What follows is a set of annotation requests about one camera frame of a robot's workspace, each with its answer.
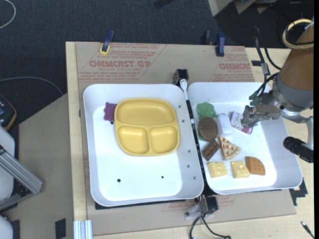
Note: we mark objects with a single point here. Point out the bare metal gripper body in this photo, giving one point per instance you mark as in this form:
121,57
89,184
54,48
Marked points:
268,108

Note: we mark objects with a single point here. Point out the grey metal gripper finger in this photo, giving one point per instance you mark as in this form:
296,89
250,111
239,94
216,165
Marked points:
245,116
253,124

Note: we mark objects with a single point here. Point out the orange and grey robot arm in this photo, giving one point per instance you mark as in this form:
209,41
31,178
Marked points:
299,66

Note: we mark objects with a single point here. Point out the white patterned packet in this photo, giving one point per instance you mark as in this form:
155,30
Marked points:
236,121

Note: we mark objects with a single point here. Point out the small white bottle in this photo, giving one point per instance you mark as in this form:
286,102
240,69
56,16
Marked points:
224,124

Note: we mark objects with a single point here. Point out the white plastic tray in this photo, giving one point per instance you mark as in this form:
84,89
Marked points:
139,178
269,153

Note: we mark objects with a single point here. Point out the pizza slice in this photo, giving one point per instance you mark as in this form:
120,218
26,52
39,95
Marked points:
228,149

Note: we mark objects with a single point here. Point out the brown burger patty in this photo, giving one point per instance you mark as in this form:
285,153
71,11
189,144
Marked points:
208,129

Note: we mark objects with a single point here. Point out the green lettuce leaf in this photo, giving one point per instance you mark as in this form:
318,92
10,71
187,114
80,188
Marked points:
205,109

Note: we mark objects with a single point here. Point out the brown waffle piece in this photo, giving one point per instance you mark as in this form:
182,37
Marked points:
255,165

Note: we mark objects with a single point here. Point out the yellow cheese piece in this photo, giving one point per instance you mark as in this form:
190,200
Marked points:
239,169
217,169

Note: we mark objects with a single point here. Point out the brown chocolate bar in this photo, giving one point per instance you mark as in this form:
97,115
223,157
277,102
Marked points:
210,150

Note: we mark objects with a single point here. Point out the thin black and white rod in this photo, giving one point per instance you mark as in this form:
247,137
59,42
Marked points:
191,118

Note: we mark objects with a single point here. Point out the yellow divided plate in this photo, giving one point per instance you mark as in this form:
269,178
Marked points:
145,126

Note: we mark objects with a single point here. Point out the brown cardboard board, red print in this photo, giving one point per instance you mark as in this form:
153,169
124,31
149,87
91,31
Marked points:
149,58

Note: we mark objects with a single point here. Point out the black pen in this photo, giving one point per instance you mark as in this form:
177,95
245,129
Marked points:
307,229

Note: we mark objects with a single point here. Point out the purple grapes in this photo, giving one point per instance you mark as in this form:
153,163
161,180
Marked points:
109,111

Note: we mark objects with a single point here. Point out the black cylinder on white bracket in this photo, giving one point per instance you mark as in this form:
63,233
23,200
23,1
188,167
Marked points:
297,147

